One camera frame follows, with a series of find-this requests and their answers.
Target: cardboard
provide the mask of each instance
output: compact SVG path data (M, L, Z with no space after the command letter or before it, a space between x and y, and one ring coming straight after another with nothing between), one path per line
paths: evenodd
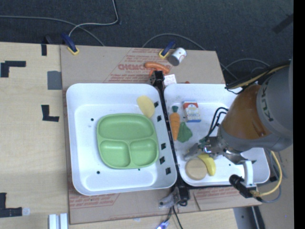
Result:
M64 106L64 126L67 153L70 223L138 218L166 215L167 208L159 208L158 200L170 189L128 192L99 196L84 196L73 187L66 91L75 83L146 83L149 69L143 65L154 61L170 68L177 83L224 83L224 77L215 52L187 51L187 57L172 66L158 56L160 49L78 46L78 55L72 55L61 46L61 73ZM178 213L212 209L254 206L261 204L253 198L245 199L233 187L191 189L186 207L178 206Z

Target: toy banana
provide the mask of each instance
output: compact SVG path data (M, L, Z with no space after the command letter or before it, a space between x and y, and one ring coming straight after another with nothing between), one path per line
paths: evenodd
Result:
M198 155L198 158L200 158L205 163L209 175L214 176L216 173L216 164L214 162L214 159L206 153Z

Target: black floor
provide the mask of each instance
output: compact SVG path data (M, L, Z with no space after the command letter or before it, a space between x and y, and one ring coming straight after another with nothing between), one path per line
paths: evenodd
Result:
M1 0L0 15L48 17L69 21L111 23L116 20L112 0ZM171 39L177 47L216 51L228 65L250 58L268 65L293 56L294 0L115 0L119 23L86 26L106 46L162 48ZM41 43L46 35L61 44L60 34L73 25L59 21L1 18L0 41ZM76 29L71 38L78 45L100 45L92 36ZM242 61L228 69L240 78L265 67ZM227 81L234 78L225 75Z

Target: blue and yellow clamp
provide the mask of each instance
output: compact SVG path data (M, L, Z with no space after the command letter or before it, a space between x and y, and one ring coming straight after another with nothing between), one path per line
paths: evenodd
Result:
M165 59L169 53L169 50L172 49L176 45L174 40L170 41L168 45L159 52L159 57Z
M61 38L64 40L64 42L66 43L66 45L68 46L68 50L73 54L73 55L77 55L80 50L75 46L74 42L72 41L71 37L68 36L65 33L61 34Z

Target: green plate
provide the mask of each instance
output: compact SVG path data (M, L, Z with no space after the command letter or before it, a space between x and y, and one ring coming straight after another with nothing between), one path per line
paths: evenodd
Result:
M142 114L109 114L97 124L97 141L103 162L117 169L142 168L159 156L152 121Z

